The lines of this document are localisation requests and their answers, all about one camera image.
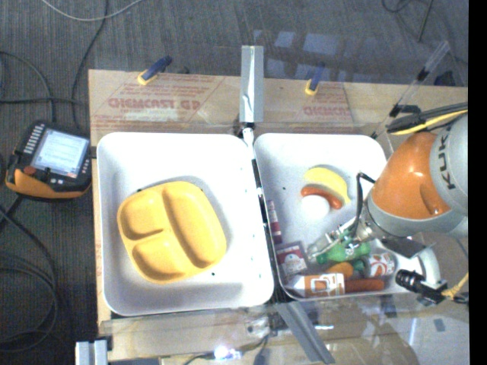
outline banana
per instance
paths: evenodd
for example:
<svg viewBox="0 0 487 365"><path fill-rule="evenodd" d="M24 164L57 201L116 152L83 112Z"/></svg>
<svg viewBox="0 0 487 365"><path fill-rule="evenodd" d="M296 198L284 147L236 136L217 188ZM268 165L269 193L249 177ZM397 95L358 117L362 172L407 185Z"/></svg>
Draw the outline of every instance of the banana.
<svg viewBox="0 0 487 365"><path fill-rule="evenodd" d="M312 167L305 174L304 178L309 183L319 184L327 187L332 193L338 195L344 204L350 202L347 192L347 183L338 174L325 167Z"/></svg>

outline dark floor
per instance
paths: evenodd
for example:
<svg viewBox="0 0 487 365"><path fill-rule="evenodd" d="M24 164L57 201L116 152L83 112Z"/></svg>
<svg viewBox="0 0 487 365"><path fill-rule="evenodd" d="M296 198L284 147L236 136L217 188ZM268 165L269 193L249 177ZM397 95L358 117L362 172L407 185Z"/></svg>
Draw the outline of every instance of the dark floor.
<svg viewBox="0 0 487 365"><path fill-rule="evenodd" d="M165 55L173 57L168 71L238 76L241 46L262 45L267 78L305 79L324 61L324 80L408 84L446 40L444 70L454 72L449 84L468 85L469 0L434 0L422 33L428 0L144 0L105 21L78 19L116 13L136 0L109 0L108 8L107 0L47 1L72 17L41 0L0 0L4 162L27 125L53 117L46 101L13 100L81 100L84 105L56 101L54 116L88 133L88 69L141 71ZM2 210L15 199L0 188ZM74 363L74 342L97 336L91 191L63 203L24 199L10 218L26 231L0 215L0 363ZM47 272L49 254L55 271L41 280L17 262L13 272L6 252ZM40 324L52 309L46 283L53 276L59 311L42 340L52 316ZM34 348L9 343L24 331L30 334L23 343Z"/></svg>

